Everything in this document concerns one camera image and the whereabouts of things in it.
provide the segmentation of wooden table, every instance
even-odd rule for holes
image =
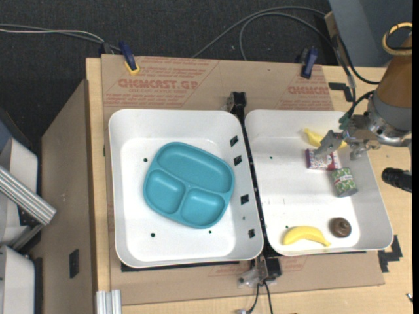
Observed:
[[[380,80],[385,69],[359,68],[367,79]],[[327,82],[345,82],[340,67],[323,67]],[[360,96],[371,85],[357,81]],[[346,111],[342,92],[331,91],[335,110]],[[357,108],[358,113],[364,107]],[[97,290],[111,290],[105,159],[103,157],[103,104],[101,60],[86,60],[86,82],[43,137],[42,195],[58,214],[43,230],[43,238],[31,252],[44,262],[44,313],[91,313]],[[369,153],[374,173],[388,210],[403,258],[390,262],[385,285],[333,290],[273,294],[275,313],[411,313],[412,303],[412,204],[411,194],[380,179],[386,167],[410,168],[405,148],[382,147]],[[79,250],[79,274],[68,277],[68,256]],[[254,296],[124,306],[134,313],[235,313],[249,309]],[[269,313],[261,295],[254,313]]]

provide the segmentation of blue plate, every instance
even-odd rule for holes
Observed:
[[[224,160],[174,142],[154,157],[143,194],[157,213],[193,228],[209,228],[223,217],[233,189],[234,173]]]

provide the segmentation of black fabric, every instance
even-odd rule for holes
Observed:
[[[0,23],[95,33],[136,55],[191,57],[226,28],[258,10],[300,5],[329,12],[327,0],[0,0]],[[319,27],[310,12],[295,11]],[[200,58],[240,60],[235,29]],[[244,33],[249,60],[294,62],[304,47],[319,48],[318,63],[334,57],[318,35],[295,21],[259,18]],[[79,82],[98,44],[62,35],[0,32],[0,107],[37,145]]]

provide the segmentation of green can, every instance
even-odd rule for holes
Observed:
[[[349,167],[332,171],[333,184],[335,185],[337,196],[340,198],[351,196],[358,192]]]

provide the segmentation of banana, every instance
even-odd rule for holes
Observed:
[[[314,131],[309,130],[308,128],[304,129],[304,133],[306,133],[308,142],[313,145],[314,147],[320,147],[321,140],[324,136],[315,133]],[[339,149],[346,147],[346,142],[343,141],[340,145]]]
[[[282,243],[284,245],[293,244],[300,239],[309,239],[310,241],[315,241],[323,244],[325,247],[330,246],[320,229],[311,226],[298,226],[291,228],[284,235]]]

